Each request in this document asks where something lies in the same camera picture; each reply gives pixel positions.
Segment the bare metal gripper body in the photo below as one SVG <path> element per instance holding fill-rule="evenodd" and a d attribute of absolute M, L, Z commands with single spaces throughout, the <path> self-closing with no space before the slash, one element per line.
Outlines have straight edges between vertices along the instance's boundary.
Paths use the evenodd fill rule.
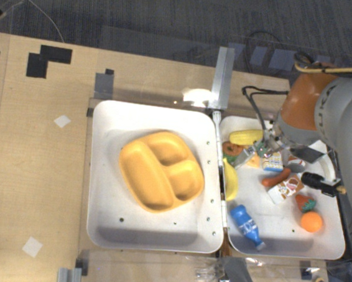
<path fill-rule="evenodd" d="M 252 146 L 259 157 L 271 157 L 276 152 L 289 149 L 291 144 L 283 135 L 277 136 L 272 130 L 263 129 L 261 139 L 253 142 Z"/>

